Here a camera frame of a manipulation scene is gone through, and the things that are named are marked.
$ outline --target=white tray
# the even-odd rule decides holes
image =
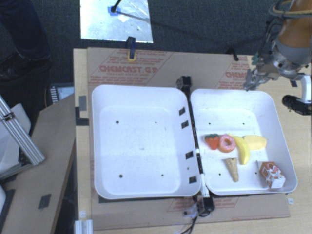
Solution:
[[[180,90],[102,85],[92,93],[92,112],[100,196],[173,197],[199,191],[188,103]],[[193,156],[186,158],[189,152]]]
[[[217,195],[287,193],[297,186],[297,178],[285,142],[273,99],[261,91],[198,89],[191,95],[196,131],[209,190]],[[237,148],[225,154],[211,150],[207,134],[259,135],[267,139],[262,150],[250,151],[246,165],[239,164]],[[237,157],[239,181],[233,182],[224,159]],[[285,175],[282,188],[270,189],[259,173],[257,161],[274,161]]]

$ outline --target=toy donut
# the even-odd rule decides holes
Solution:
[[[223,153],[229,153],[236,147],[235,140],[233,137],[225,134],[220,136],[219,150]]]

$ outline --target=tray with toy food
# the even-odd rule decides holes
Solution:
[[[176,88],[101,85],[93,90],[95,188],[100,196],[192,196],[203,185],[216,195],[296,188],[268,94],[197,89],[190,102]]]

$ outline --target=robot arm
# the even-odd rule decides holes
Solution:
[[[281,11],[279,7],[290,3],[289,11]],[[272,42],[271,51],[262,53],[264,44],[268,42],[273,27],[271,20],[267,26],[266,41],[260,51],[253,57],[254,70],[249,70],[244,83],[245,90],[254,90],[269,80],[277,80],[280,76],[288,78],[292,84],[302,83],[302,98],[285,96],[283,104],[303,115],[311,114],[311,76],[299,73],[303,67],[311,63],[311,29],[312,0],[281,0],[274,4],[269,13],[283,20],[278,37]]]

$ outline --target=toy strawberry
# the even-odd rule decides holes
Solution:
[[[205,142],[210,146],[212,150],[215,150],[218,148],[219,145],[219,135],[217,134],[206,135]]]

